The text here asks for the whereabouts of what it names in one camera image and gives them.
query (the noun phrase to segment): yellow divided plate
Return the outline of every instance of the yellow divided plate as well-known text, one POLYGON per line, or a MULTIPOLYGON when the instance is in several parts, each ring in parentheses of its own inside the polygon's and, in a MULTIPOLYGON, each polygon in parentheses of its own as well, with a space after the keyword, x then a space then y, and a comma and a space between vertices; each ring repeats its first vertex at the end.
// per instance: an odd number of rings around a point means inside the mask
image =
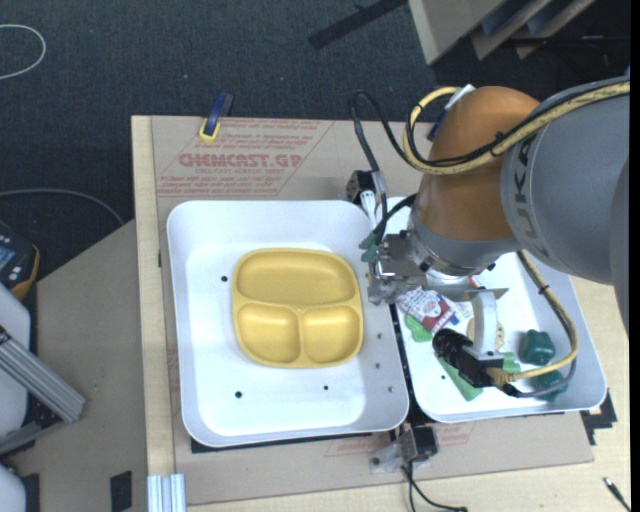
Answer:
POLYGON ((309 249, 259 249, 233 275, 233 322, 244 352, 271 366, 320 368, 362 346, 360 289, 339 256, 309 249))

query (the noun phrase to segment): black device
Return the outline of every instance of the black device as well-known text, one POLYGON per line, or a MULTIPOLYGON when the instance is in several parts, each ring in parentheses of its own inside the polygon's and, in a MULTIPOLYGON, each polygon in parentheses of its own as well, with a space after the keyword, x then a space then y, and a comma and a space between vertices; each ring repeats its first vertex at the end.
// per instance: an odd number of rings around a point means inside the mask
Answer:
POLYGON ((35 279, 39 261, 38 249, 0 222, 0 283, 22 299, 35 279))

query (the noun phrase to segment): white object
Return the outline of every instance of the white object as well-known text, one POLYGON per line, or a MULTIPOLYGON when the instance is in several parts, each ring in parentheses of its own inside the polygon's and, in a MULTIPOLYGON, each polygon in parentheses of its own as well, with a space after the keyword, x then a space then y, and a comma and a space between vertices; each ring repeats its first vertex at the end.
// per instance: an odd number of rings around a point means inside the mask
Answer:
POLYGON ((447 101, 447 104, 444 106, 444 109, 449 110, 451 107, 453 107, 454 103, 456 103, 460 98, 462 98, 466 94, 469 94, 470 92, 473 92, 475 90, 476 88, 473 85, 471 84, 465 85, 457 93, 451 96, 451 99, 447 101))
POLYGON ((404 421, 409 397, 388 306, 367 300, 358 244, 370 231, 346 201, 189 201, 167 221, 182 417, 214 447, 387 431, 404 421), (261 365, 240 348, 232 317, 236 262, 267 247, 332 252, 354 269, 364 341, 328 368, 261 365))
MULTIPOLYGON (((391 208, 399 199, 390 199, 391 208)), ((388 233, 407 228, 409 208, 403 208, 387 224, 388 233)), ((556 413, 570 410, 588 410, 597 407, 605 398, 607 386, 593 341, 587 329, 573 286, 566 274, 553 270, 534 260, 547 284, 568 311, 577 329, 580 350, 576 372, 567 390, 553 402, 540 398, 514 398, 495 388, 484 388, 471 401, 466 401, 436 358, 432 344, 413 340, 404 322, 405 314, 398 312, 407 362, 416 401, 431 418, 441 422, 471 421, 505 416, 556 413)), ((515 253, 505 254, 495 268, 480 274, 476 280, 486 288, 508 288, 497 301, 498 321, 504 329, 501 352, 518 353, 519 340, 529 329, 546 331, 556 345, 556 358, 569 352, 569 340, 546 300, 527 276, 515 253)), ((447 324, 465 335, 470 319, 461 319, 457 325, 447 324)), ((533 366, 522 364, 522 369, 533 366)), ((531 391, 526 381, 515 385, 531 391)))
POLYGON ((375 229, 378 221, 376 219, 376 197, 372 190, 363 190, 360 193, 360 204, 367 217, 369 217, 371 229, 375 229))
POLYGON ((22 481, 0 465, 0 500, 3 512, 25 512, 27 495, 22 481))
MULTIPOLYGON (((0 325, 25 349, 29 348, 31 320, 27 308, 0 285, 0 325)), ((18 430, 27 414, 26 388, 0 369, 0 441, 18 430)))

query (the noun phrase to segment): gray carpet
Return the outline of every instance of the gray carpet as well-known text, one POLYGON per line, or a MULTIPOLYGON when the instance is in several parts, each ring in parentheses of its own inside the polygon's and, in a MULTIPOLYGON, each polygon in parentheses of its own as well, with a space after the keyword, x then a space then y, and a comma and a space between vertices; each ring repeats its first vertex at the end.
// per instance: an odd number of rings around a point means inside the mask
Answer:
MULTIPOLYGON (((431 67, 408 4, 367 10, 376 4, 3 0, 0 24, 37 29, 47 53, 32 71, 0 80, 0 193, 73 190, 129 220, 130 117, 204 116, 219 90, 234 94, 235 116, 347 119, 350 92, 366 89, 400 121, 439 85, 506 85, 542 100, 621 75, 630 62, 630 0, 596 2, 555 48, 524 60, 505 46, 480 62, 465 38, 431 67), (573 44, 584 35, 607 41, 573 44)), ((0 76, 39 52, 34 34, 0 29, 0 76)), ((97 204, 52 194, 0 197, 0 220, 39 246, 41 277, 118 227, 97 204)))

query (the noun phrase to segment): green component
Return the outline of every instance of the green component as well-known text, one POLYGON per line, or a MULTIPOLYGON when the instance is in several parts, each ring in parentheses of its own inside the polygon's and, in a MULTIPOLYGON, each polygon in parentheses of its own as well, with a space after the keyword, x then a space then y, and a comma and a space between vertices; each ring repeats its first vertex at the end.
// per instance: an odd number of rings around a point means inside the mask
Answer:
POLYGON ((456 368, 451 366, 445 360, 440 359, 440 357, 436 356, 436 358, 438 359, 438 361, 440 361, 440 364, 445 369, 445 371, 447 372, 447 374, 449 375, 453 383, 458 388, 458 391, 460 391, 460 394, 464 397, 464 399, 467 402, 470 402, 471 400, 473 400, 474 398, 476 398, 478 395, 482 393, 482 388, 476 388, 471 384, 469 384, 462 377, 460 377, 460 373, 458 373, 458 370, 456 368))
POLYGON ((520 363, 516 360, 516 355, 513 352, 505 352, 503 354, 504 360, 502 361, 502 371, 507 373, 519 373, 520 363))
POLYGON ((378 235, 376 235, 375 231, 372 231, 367 235, 367 238, 365 238, 362 242, 360 242, 360 245, 358 247, 362 250, 368 249, 376 241, 377 236, 378 235))
POLYGON ((556 355, 556 347, 546 332, 530 329, 520 342, 519 353, 523 363, 544 366, 556 355))
MULTIPOLYGON (((536 390, 540 390, 540 389, 549 388, 554 384, 557 384, 563 378, 564 377, 562 376, 562 373, 560 371, 554 370, 552 372, 545 373, 543 375, 538 375, 537 377, 534 377, 533 379, 531 379, 531 381, 533 383, 533 387, 536 388, 536 390)), ((568 387, 569 387, 568 384, 565 384, 560 389, 551 391, 546 395, 542 395, 540 398, 544 398, 547 402, 553 402, 556 399, 556 397, 560 393, 564 393, 568 387)))
POLYGON ((375 259, 377 251, 378 246, 376 244, 373 244, 365 252, 362 253, 362 256, 360 256, 360 261, 363 261, 364 263, 371 263, 375 259))
POLYGON ((411 334, 413 335, 413 339, 418 343, 431 341, 431 338, 433 338, 433 334, 431 334, 431 331, 427 329, 424 325, 422 325, 417 318, 411 315, 405 315, 404 323, 411 331, 411 334))

